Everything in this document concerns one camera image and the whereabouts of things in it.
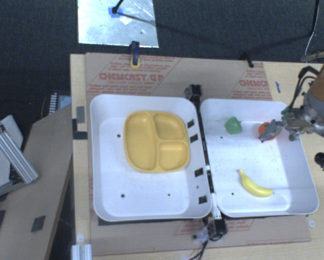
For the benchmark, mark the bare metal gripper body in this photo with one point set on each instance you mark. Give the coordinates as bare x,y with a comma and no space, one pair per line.
300,123

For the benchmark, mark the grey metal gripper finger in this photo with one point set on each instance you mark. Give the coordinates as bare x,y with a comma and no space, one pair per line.
276,123
267,135

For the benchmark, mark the orange round toy food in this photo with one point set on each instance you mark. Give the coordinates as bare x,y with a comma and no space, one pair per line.
262,128

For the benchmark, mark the white plastic tray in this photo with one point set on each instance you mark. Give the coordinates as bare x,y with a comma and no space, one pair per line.
259,158
140,194

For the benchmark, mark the green bell pepper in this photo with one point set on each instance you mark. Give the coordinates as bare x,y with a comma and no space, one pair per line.
233,126

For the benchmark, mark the yellow banana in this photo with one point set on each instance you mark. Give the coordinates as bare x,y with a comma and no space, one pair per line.
255,188

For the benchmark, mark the thin black and white rod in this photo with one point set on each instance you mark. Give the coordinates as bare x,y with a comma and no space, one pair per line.
205,150

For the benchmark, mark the brown cardboard board red print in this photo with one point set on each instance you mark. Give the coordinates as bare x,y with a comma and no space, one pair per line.
219,74

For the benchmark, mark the yellow divided plate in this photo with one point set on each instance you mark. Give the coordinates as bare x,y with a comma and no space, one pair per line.
143,142

